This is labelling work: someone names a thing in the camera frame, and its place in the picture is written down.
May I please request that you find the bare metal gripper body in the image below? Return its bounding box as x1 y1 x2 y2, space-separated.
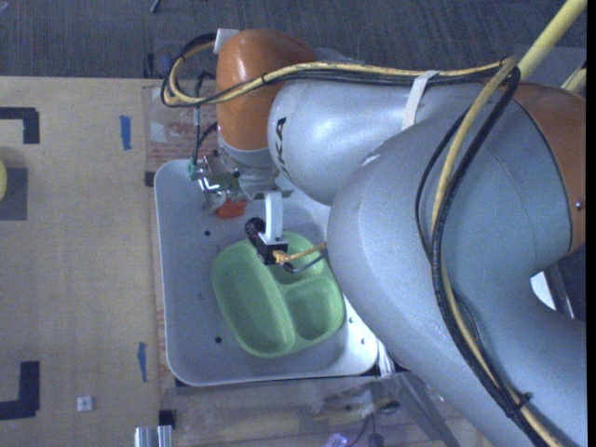
194 149 244 202

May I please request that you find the orange toy food piece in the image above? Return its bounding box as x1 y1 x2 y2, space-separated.
215 197 248 220

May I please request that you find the white plastic tray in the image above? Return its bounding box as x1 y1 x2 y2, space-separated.
153 158 381 387

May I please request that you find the green divided plate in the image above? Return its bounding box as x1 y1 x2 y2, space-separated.
210 230 346 359

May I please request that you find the black cylinder on white bracket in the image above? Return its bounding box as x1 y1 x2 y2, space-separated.
244 192 290 267

